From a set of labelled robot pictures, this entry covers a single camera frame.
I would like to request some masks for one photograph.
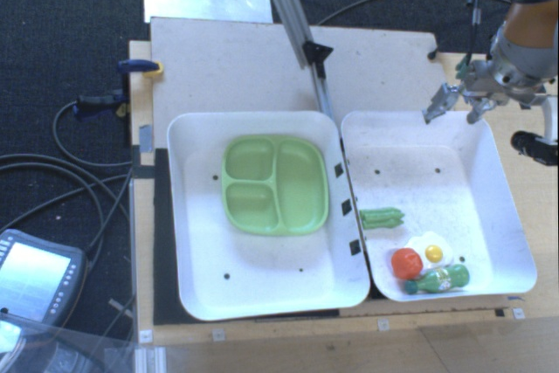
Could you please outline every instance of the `toy celery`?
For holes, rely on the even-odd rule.
[[[386,207],[374,210],[359,210],[363,229],[377,229],[380,227],[394,228],[404,223],[404,214],[397,208]]]

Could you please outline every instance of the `red tomato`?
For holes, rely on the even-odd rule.
[[[392,255],[392,269],[394,275],[399,279],[411,280],[416,278],[423,269],[423,261],[416,251],[405,247],[398,249]]]

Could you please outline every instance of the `green plate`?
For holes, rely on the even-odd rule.
[[[246,135],[222,163],[225,213],[242,231],[305,235],[328,217],[324,160],[311,142],[289,135]]]

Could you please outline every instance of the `fried egg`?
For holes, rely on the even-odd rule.
[[[416,251],[423,262],[419,275],[425,275],[430,269],[445,267],[454,261],[454,251],[446,240],[434,231],[427,231],[420,237],[413,237],[405,247]]]

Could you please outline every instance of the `green bottle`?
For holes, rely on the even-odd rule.
[[[417,291],[443,293],[451,287],[463,287],[470,281],[470,273],[464,265],[439,267],[426,273],[419,280],[407,280],[405,292],[415,294]]]

